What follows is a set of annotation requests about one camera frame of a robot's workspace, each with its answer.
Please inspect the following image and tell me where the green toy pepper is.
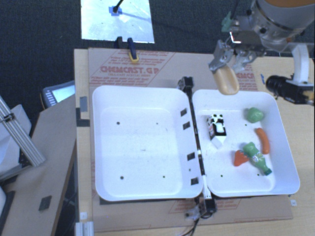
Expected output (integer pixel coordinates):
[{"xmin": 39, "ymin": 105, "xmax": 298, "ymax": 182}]
[{"xmin": 244, "ymin": 107, "xmax": 265, "ymax": 123}]

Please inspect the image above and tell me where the beige toy bread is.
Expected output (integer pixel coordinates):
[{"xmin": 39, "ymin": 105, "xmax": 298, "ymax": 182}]
[{"xmin": 213, "ymin": 66, "xmax": 240, "ymax": 96}]

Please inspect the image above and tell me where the black cylinder on white bracket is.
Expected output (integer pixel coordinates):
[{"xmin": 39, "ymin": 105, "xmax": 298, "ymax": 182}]
[{"xmin": 265, "ymin": 43, "xmax": 315, "ymax": 106}]

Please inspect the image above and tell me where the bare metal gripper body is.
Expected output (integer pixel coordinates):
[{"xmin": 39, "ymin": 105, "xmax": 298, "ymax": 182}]
[{"xmin": 229, "ymin": 6, "xmax": 305, "ymax": 57}]

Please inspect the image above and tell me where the thin black and white rod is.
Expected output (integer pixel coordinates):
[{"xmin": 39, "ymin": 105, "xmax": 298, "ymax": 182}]
[{"xmin": 186, "ymin": 84, "xmax": 210, "ymax": 202}]

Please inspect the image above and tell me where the orange toy carrot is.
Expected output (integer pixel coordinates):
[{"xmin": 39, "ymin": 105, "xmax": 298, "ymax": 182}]
[{"xmin": 233, "ymin": 149, "xmax": 250, "ymax": 167}]

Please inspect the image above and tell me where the black and white milk carton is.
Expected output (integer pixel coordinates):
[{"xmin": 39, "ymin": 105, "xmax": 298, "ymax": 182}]
[{"xmin": 206, "ymin": 114, "xmax": 228, "ymax": 149}]

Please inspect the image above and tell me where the brown cardboard board red print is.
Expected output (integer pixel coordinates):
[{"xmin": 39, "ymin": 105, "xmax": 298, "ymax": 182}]
[{"xmin": 87, "ymin": 47, "xmax": 294, "ymax": 233}]

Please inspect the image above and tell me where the white plastic tray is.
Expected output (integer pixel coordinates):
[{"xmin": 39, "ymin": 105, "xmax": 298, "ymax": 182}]
[
  {"xmin": 191, "ymin": 89, "xmax": 301, "ymax": 199},
  {"xmin": 92, "ymin": 85, "xmax": 204, "ymax": 202}
]

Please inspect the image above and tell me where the orange toy sausage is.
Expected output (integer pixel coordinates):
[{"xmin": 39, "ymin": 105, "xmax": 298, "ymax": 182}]
[{"xmin": 254, "ymin": 127, "xmax": 271, "ymax": 155}]

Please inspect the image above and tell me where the black block with thin wires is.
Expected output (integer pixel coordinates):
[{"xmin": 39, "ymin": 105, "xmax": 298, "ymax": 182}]
[
  {"xmin": 196, "ymin": 197, "xmax": 218, "ymax": 219},
  {"xmin": 177, "ymin": 76, "xmax": 194, "ymax": 92}
]

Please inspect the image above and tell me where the green plastic bottle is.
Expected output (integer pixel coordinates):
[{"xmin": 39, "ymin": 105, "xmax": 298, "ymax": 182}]
[{"xmin": 242, "ymin": 142, "xmax": 273, "ymax": 177}]

